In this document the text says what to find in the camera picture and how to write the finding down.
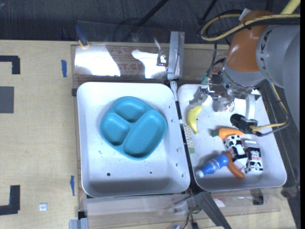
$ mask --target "gray square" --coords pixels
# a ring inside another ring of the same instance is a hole
[[[14,113],[14,87],[0,86],[0,113]]]

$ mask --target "blue plate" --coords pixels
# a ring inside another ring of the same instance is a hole
[[[162,114],[135,97],[117,100],[100,123],[102,138],[128,158],[147,158],[167,130]]]

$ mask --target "brown sausage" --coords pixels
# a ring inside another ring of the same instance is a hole
[[[229,159],[229,163],[227,165],[228,169],[232,172],[234,176],[236,176],[239,179],[244,179],[244,173],[241,172],[233,163],[231,155],[229,153],[225,153]]]

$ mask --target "white container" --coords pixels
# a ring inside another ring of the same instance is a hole
[[[186,84],[178,89],[178,98],[182,112],[183,123],[187,124],[187,113],[189,101],[193,99],[193,94],[200,85]],[[198,170],[209,159],[216,157],[225,151],[223,141],[220,137],[212,137],[211,132],[221,127],[232,127],[230,117],[233,114],[245,116],[246,101],[236,99],[233,112],[214,112],[212,108],[212,98],[209,96],[203,104],[202,111],[197,116],[198,134],[192,132],[192,140],[195,153],[190,154],[193,171]],[[255,115],[259,125],[270,124],[264,107],[262,97],[255,102]],[[271,131],[271,128],[262,130],[262,133]],[[264,171],[249,173],[244,179],[236,178],[227,168],[222,168],[212,175],[206,175],[201,179],[196,179],[199,187],[207,191],[226,191],[252,188],[280,187],[286,182],[286,170],[273,134],[263,137],[254,135],[241,136],[248,140],[254,140],[260,146]]]
[[[167,131],[144,160],[132,160],[107,144],[100,122],[124,96],[141,99],[166,119]],[[154,83],[84,83],[77,91],[81,182],[91,197],[181,193],[190,184],[177,109],[171,89]]]

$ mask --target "sink basin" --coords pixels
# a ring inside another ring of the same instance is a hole
[[[115,104],[129,97],[141,104]],[[77,91],[77,106],[86,194],[152,195],[188,188],[190,174],[170,88],[157,83],[84,83]]]

